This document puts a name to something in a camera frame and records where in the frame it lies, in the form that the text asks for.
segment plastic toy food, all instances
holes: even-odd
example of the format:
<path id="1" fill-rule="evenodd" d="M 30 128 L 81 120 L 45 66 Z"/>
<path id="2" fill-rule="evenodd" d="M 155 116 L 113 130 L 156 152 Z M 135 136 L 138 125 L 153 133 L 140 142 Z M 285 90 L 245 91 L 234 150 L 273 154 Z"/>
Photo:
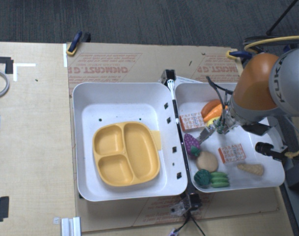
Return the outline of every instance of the plastic toy food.
<path id="1" fill-rule="evenodd" d="M 225 172 L 212 172 L 210 174 L 210 182 L 213 188 L 228 187 L 230 185 L 229 178 Z"/>
<path id="2" fill-rule="evenodd" d="M 219 119 L 220 116 L 217 116 L 217 117 L 214 117 L 214 118 L 211 118 L 207 123 L 206 123 L 206 126 L 208 127 L 209 125 L 213 124 L 215 120 Z"/>
<path id="3" fill-rule="evenodd" d="M 184 135 L 184 145 L 190 156 L 198 156 L 201 152 L 198 140 L 190 134 Z"/>
<path id="4" fill-rule="evenodd" d="M 246 163 L 240 163 L 238 164 L 238 169 L 250 172 L 252 174 L 262 176 L 264 173 L 264 167 L 261 164 L 246 164 Z"/>
<path id="5" fill-rule="evenodd" d="M 222 105 L 218 104 L 213 109 L 210 110 L 210 112 L 203 118 L 204 122 L 207 123 L 210 119 L 214 117 L 221 116 L 222 113 Z"/>
<path id="6" fill-rule="evenodd" d="M 196 159 L 196 166 L 199 170 L 205 169 L 214 172 L 218 169 L 218 160 L 214 154 L 202 151 Z"/>
<path id="7" fill-rule="evenodd" d="M 194 180 L 199 186 L 209 185 L 211 183 L 212 176 L 210 172 L 204 169 L 199 170 L 194 175 Z"/>
<path id="8" fill-rule="evenodd" d="M 220 104 L 220 100 L 216 99 L 216 100 L 211 100 L 209 101 L 202 109 L 202 111 L 200 112 L 202 117 L 205 118 L 205 116 L 216 106 L 218 106 Z"/>

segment yellow plastic plate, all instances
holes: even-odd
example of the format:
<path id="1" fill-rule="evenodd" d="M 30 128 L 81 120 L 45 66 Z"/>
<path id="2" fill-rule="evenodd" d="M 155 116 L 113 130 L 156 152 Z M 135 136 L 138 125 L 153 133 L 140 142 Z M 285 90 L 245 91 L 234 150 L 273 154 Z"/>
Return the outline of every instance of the yellow plastic plate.
<path id="1" fill-rule="evenodd" d="M 101 179 L 112 186 L 128 186 L 152 180 L 160 170 L 159 131 L 141 122 L 120 122 L 98 129 L 93 153 Z"/>

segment white tape marking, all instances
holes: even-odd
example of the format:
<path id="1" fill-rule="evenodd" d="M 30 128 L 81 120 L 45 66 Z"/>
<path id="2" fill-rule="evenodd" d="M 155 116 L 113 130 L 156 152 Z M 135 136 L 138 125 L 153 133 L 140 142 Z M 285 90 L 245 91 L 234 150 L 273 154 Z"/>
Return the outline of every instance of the white tape marking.
<path id="1" fill-rule="evenodd" d="M 64 62 L 64 67 L 67 67 L 66 48 L 67 48 L 67 44 L 63 44 L 63 62 Z"/>
<path id="2" fill-rule="evenodd" d="M 13 81 L 17 81 L 17 67 L 36 66 L 35 63 L 13 63 Z"/>

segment toy bread roll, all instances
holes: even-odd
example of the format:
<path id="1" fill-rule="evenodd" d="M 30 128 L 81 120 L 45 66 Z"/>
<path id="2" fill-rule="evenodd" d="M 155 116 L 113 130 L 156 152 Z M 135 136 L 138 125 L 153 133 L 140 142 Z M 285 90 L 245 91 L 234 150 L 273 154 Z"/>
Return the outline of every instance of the toy bread roll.
<path id="1" fill-rule="evenodd" d="M 218 160 L 212 153 L 202 151 L 196 159 L 196 166 L 199 170 L 204 169 L 214 172 L 218 169 Z"/>
<path id="2" fill-rule="evenodd" d="M 261 164 L 246 164 L 246 163 L 240 163 L 238 164 L 238 169 L 250 172 L 252 174 L 261 176 L 264 173 L 263 165 Z"/>

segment toy carrot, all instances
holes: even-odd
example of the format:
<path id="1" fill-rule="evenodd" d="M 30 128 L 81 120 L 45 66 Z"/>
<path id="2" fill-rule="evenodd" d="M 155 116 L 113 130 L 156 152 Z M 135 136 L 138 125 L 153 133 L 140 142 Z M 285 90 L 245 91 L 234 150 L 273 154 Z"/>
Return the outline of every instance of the toy carrot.
<path id="1" fill-rule="evenodd" d="M 221 103 L 215 106 L 211 111 L 203 118 L 204 122 L 207 123 L 210 119 L 214 117 L 221 116 L 222 113 L 222 105 Z"/>
<path id="2" fill-rule="evenodd" d="M 211 100 L 209 101 L 203 108 L 202 111 L 200 112 L 202 117 L 205 118 L 206 115 L 214 108 L 216 107 L 218 104 L 220 104 L 220 100 L 216 99 L 216 100 Z"/>

